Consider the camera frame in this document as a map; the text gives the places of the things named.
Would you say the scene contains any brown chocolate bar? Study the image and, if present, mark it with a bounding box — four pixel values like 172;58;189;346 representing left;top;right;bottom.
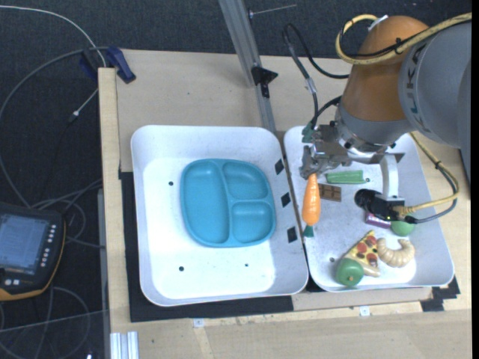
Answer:
317;183;343;203

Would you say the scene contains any orange carrot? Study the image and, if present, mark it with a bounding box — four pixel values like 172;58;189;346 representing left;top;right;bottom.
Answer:
301;173;323;238

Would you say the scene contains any green ball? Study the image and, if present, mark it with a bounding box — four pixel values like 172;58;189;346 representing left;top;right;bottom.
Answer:
391;217;416;237

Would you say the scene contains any black cylinder on white bracket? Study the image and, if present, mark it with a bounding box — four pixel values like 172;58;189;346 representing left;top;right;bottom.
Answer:
353;154;407;221

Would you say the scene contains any white plastic tray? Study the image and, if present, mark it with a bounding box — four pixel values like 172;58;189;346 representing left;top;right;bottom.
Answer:
129;124;310;308
283;125;456;293

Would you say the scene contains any blue divided plate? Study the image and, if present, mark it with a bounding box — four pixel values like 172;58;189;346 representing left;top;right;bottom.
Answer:
179;158;277;249

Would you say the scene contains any purple packet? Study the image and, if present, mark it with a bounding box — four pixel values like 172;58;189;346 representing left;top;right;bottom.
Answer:
365;212;392;230

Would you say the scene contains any beige croissant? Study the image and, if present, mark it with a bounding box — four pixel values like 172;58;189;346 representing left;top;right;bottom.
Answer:
376;237;416;269

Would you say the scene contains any thin black rod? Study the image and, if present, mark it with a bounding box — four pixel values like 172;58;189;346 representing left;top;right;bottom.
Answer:
278;131;310;280

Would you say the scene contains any green apple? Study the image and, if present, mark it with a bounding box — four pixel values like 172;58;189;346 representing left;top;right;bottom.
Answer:
335;257;365;287

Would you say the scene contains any green pea pod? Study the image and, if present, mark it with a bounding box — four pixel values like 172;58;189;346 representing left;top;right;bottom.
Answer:
324;169;367;185

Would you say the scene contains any yellow pizza slice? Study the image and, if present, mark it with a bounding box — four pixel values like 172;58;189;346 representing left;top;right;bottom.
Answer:
342;230;382;278

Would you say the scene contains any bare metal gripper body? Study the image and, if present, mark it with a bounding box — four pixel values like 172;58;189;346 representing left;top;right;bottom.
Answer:
308;123;398;166

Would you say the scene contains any brown cardboard board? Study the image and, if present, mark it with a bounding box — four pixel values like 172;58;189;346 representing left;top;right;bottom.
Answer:
114;49;472;312

